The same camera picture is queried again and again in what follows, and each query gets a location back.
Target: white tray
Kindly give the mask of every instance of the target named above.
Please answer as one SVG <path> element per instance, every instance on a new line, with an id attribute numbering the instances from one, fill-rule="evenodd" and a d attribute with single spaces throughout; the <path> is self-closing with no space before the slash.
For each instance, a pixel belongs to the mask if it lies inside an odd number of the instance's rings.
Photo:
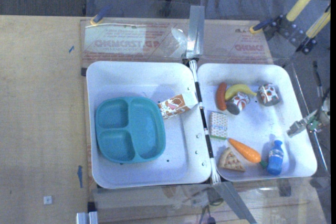
<path id="1" fill-rule="evenodd" d="M 206 181 L 211 165 L 198 106 L 164 120 L 166 148 L 156 160 L 119 164 L 98 149 L 94 113 L 104 100 L 142 96 L 155 102 L 196 92 L 193 75 L 180 63 L 95 62 L 87 69 L 93 178 L 103 188 L 196 184 Z"/>
<path id="2" fill-rule="evenodd" d="M 206 119 L 212 111 L 226 114 L 228 117 L 228 137 L 234 138 L 254 148 L 261 153 L 262 159 L 272 147 L 274 136 L 280 136 L 284 142 L 282 149 L 285 153 L 282 172 L 279 176 L 271 176 L 261 165 L 245 160 L 235 151 L 244 163 L 246 171 L 236 172 L 218 169 L 219 174 L 230 181 L 260 180 L 286 177 L 307 177 L 316 172 L 317 161 L 312 149 L 307 131 L 289 138 L 286 130 L 302 114 L 287 72 L 275 65 L 231 65 L 207 63 L 201 65 L 197 71 L 200 89 L 205 107 Z M 265 82 L 271 82 L 279 88 L 281 102 L 274 106 L 264 106 L 260 100 L 251 98 L 239 115 L 232 115 L 228 111 L 220 111 L 216 107 L 215 94 L 218 85 L 225 81 L 228 86 L 233 84 L 247 84 L 253 91 Z M 227 141 L 211 139 L 215 159 L 218 163 Z"/>

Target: toy sausage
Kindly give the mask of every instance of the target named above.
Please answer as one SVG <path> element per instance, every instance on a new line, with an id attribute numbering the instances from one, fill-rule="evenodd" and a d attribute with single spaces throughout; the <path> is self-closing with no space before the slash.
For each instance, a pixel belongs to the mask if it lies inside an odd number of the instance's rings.
<path id="1" fill-rule="evenodd" d="M 227 84 L 222 82 L 216 92 L 216 102 L 217 107 L 220 110 L 226 110 L 226 103 L 225 103 L 225 91 L 226 91 Z"/>

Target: toy banana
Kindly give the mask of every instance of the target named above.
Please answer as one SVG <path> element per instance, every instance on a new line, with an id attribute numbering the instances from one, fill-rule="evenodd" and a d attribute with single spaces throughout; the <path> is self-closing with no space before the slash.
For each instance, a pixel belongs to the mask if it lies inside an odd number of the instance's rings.
<path id="1" fill-rule="evenodd" d="M 225 100 L 229 100 L 231 98 L 233 98 L 237 92 L 243 92 L 245 94 L 251 94 L 251 95 L 254 95 L 256 96 L 257 93 L 255 92 L 252 92 L 250 87 L 248 85 L 245 85 L 245 84 L 235 84 L 235 85 L 232 85 L 231 87 L 229 87 L 226 92 L 225 92 Z"/>

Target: teal plate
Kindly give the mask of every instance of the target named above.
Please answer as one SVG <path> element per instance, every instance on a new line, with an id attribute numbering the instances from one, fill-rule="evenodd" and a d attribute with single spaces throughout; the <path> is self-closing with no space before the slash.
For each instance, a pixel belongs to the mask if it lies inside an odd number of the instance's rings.
<path id="1" fill-rule="evenodd" d="M 106 100 L 96 110 L 95 123 L 99 149 L 112 162 L 148 162 L 165 150 L 163 118 L 148 98 Z"/>

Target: toy carrot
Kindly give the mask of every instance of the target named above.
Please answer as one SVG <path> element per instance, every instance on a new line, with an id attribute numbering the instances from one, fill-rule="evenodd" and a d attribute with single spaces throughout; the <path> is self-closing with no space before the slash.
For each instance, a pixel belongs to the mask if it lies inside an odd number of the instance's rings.
<path id="1" fill-rule="evenodd" d="M 252 163 L 260 163 L 261 162 L 261 155 L 259 152 L 254 150 L 253 148 L 243 144 L 242 142 L 239 142 L 237 140 L 234 140 L 232 138 L 228 139 L 230 144 L 244 156 L 245 159 Z"/>

